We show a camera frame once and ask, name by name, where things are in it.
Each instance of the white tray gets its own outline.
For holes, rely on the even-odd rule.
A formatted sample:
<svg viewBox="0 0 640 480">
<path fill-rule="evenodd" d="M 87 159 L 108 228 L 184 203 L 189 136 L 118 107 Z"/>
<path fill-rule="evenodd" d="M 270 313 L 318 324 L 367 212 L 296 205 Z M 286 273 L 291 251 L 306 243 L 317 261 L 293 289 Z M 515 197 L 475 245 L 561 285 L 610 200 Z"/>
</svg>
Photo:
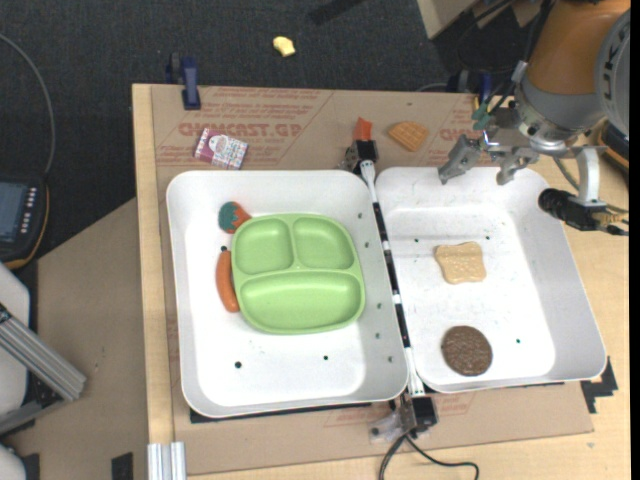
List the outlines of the white tray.
<svg viewBox="0 0 640 480">
<path fill-rule="evenodd" d="M 416 370 L 440 392 L 598 376 L 606 362 L 564 228 L 542 212 L 548 187 L 529 169 L 504 186 L 477 168 L 442 185 L 435 168 L 393 168 L 376 186 L 393 252 Z M 487 277 L 447 283 L 433 250 L 476 242 Z M 493 351 L 477 377 L 455 373 L 440 344 L 456 325 L 479 329 Z"/>
<path fill-rule="evenodd" d="M 232 235 L 218 210 L 239 202 L 252 216 L 306 212 L 341 222 L 354 240 L 366 305 L 347 327 L 281 336 L 228 313 L 215 286 L 221 246 Z M 365 184 L 333 171 L 196 171 L 167 189 L 178 307 L 182 388 L 212 418 L 394 398 L 407 366 L 382 246 Z"/>
</svg>

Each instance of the chocolate cookie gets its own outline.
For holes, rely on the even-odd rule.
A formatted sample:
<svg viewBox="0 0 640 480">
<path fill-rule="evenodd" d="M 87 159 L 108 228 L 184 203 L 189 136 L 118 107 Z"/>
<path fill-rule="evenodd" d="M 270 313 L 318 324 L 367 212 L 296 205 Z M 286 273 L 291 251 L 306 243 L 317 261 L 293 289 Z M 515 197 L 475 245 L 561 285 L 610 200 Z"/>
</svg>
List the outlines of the chocolate cookie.
<svg viewBox="0 0 640 480">
<path fill-rule="evenodd" d="M 442 355 L 449 368 L 467 377 L 486 372 L 491 366 L 491 345 L 475 327 L 459 325 L 449 329 L 442 339 Z"/>
</svg>

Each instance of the table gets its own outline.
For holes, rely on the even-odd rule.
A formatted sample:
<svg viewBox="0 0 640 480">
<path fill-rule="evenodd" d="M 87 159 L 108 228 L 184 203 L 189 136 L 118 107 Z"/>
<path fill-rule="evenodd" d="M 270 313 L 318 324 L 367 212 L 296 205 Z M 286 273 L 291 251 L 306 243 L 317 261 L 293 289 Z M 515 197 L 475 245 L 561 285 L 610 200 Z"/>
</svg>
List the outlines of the table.
<svg viewBox="0 0 640 480">
<path fill-rule="evenodd" d="M 264 88 L 245 88 L 240 91 L 269 91 L 279 94 L 278 90 Z M 144 320 L 145 370 L 147 387 L 147 416 L 149 441 L 151 443 L 168 444 L 176 439 L 174 421 L 174 404 L 172 396 L 170 374 L 170 350 L 167 330 L 165 299 L 166 243 L 163 243 L 159 222 L 162 215 L 162 190 L 159 189 L 158 172 L 168 168 L 169 173 L 180 172 L 180 158 L 175 155 L 163 160 L 161 166 L 157 159 L 162 158 L 157 149 L 155 133 L 158 123 L 169 120 L 170 116 L 159 116 L 156 108 L 159 102 L 166 102 L 168 107 L 162 107 L 162 113 L 172 108 L 171 101 L 179 102 L 179 88 L 174 86 L 154 86 L 135 84 L 132 88 L 133 126 L 136 154 L 137 175 L 137 203 L 140 238 L 140 264 L 142 283 L 142 305 Z M 220 94 L 221 102 L 236 101 L 232 96 L 233 90 L 226 93 L 219 88 L 202 88 L 203 94 Z M 311 98 L 311 93 L 296 92 L 296 99 Z M 429 127 L 439 127 L 438 134 L 442 138 L 445 132 L 455 132 L 464 128 L 464 110 L 454 108 L 446 119 L 433 122 L 432 114 L 436 112 L 442 101 L 454 97 L 433 93 L 363 93 L 358 91 L 312 91 L 317 93 L 316 103 L 310 105 L 307 121 L 298 130 L 296 140 L 282 146 L 284 156 L 262 156 L 268 168 L 291 168 L 290 163 L 297 161 L 300 168 L 332 168 L 330 163 L 335 159 L 335 152 L 342 150 L 343 143 L 333 144 L 331 151 L 326 154 L 291 159 L 291 154 L 299 152 L 305 146 L 306 136 L 314 133 L 318 127 L 318 115 L 324 115 L 325 121 L 332 115 L 341 119 L 349 113 L 343 104 L 350 105 L 353 115 L 362 115 L 370 108 L 376 119 L 384 119 L 385 113 L 407 111 L 417 108 L 426 109 Z M 333 113 L 326 114 L 327 108 L 333 106 Z M 173 111 L 180 116 L 185 111 L 175 105 Z M 242 116 L 235 114 L 236 120 Z M 294 116 L 288 122 L 295 122 Z M 331 123 L 332 133 L 339 130 L 344 135 L 347 123 Z M 394 149 L 387 149 L 388 155 L 381 155 L 381 164 L 416 165 L 418 163 L 441 161 L 442 154 L 436 142 L 431 145 L 433 155 L 407 157 L 402 153 L 394 153 Z M 569 189 L 562 175 L 555 169 L 551 161 L 542 159 L 534 169 L 542 174 L 552 186 Z M 601 169 L 601 197 L 616 204 L 628 207 L 628 189 L 622 176 L 611 166 L 603 163 Z M 629 384 L 629 304 L 628 304 L 628 239 L 606 236 L 603 233 L 580 233 L 567 229 L 567 237 L 574 253 L 574 258 L 583 279 L 587 295 L 592 304 L 598 321 L 605 346 L 618 381 L 618 391 L 611 398 L 598 399 L 596 404 L 598 414 L 593 415 L 593 433 L 558 436 L 549 439 L 526 441 L 500 442 L 490 445 L 468 446 L 438 450 L 434 455 L 444 461 L 471 460 L 476 462 L 484 478 L 630 478 L 630 384 Z M 387 470 L 388 478 L 422 478 L 429 474 L 438 475 L 439 471 L 424 469 L 424 461 L 416 453 L 399 454 Z M 346 460 L 322 461 L 311 464 L 295 464 L 280 467 L 251 469 L 244 471 L 229 471 L 217 474 L 190 475 L 198 479 L 242 479 L 242 478 L 376 478 L 380 464 L 380 456 L 352 458 Z"/>
</svg>

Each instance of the wooden edge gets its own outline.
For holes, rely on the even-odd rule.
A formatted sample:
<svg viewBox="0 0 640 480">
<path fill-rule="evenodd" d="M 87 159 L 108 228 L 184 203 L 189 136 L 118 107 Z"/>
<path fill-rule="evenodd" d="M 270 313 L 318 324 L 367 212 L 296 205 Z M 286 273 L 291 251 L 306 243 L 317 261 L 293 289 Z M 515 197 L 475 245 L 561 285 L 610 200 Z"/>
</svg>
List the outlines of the wooden edge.
<svg viewBox="0 0 640 480">
<path fill-rule="evenodd" d="M 174 439 L 151 86 L 132 86 L 149 442 Z"/>
</svg>

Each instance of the green plate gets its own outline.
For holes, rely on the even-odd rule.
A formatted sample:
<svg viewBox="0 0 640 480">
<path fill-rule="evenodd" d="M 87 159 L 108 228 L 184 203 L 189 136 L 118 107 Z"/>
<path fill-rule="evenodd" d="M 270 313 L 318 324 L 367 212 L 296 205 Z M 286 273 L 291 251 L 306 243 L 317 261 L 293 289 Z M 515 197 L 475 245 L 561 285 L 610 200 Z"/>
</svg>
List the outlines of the green plate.
<svg viewBox="0 0 640 480">
<path fill-rule="evenodd" d="M 355 321 L 364 309 L 353 241 L 328 217 L 254 217 L 233 235 L 231 258 L 242 314 L 262 331 L 329 331 Z"/>
</svg>

